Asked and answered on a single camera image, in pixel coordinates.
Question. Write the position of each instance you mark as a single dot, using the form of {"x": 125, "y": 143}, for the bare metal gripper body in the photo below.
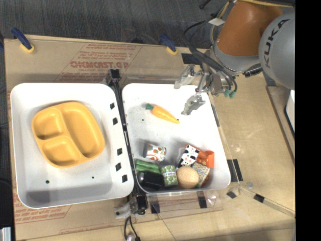
{"x": 213, "y": 83}

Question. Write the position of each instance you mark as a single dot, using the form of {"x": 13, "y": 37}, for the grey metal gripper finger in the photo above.
{"x": 193, "y": 104}
{"x": 185, "y": 76}

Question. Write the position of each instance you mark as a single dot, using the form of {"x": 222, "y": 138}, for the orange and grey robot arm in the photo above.
{"x": 250, "y": 29}

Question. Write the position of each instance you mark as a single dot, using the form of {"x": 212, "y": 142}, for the orange carrot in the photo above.
{"x": 163, "y": 114}

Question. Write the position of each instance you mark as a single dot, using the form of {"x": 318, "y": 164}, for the white plastic tray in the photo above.
{"x": 160, "y": 137}
{"x": 75, "y": 192}

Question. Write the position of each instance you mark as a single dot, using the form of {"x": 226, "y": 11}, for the black and white cow carton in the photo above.
{"x": 188, "y": 155}

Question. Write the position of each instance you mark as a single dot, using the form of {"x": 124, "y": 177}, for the orange packet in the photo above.
{"x": 206, "y": 158}

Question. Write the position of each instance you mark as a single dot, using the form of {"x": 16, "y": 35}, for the white can with red tomatoes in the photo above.
{"x": 156, "y": 152}

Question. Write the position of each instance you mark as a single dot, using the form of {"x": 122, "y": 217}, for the yellow patterned box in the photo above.
{"x": 202, "y": 172}

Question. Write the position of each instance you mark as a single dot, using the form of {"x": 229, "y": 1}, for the thin black and white rod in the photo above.
{"x": 123, "y": 124}

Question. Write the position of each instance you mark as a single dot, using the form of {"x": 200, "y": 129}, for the green bean pods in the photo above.
{"x": 147, "y": 166}

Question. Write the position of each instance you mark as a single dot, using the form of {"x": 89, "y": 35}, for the black rectangular packet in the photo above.
{"x": 153, "y": 180}

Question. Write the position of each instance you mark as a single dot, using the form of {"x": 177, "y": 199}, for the yellow divided plate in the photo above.
{"x": 75, "y": 124}

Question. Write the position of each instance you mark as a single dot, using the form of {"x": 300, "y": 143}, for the brown cardboard board red print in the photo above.
{"x": 62, "y": 59}

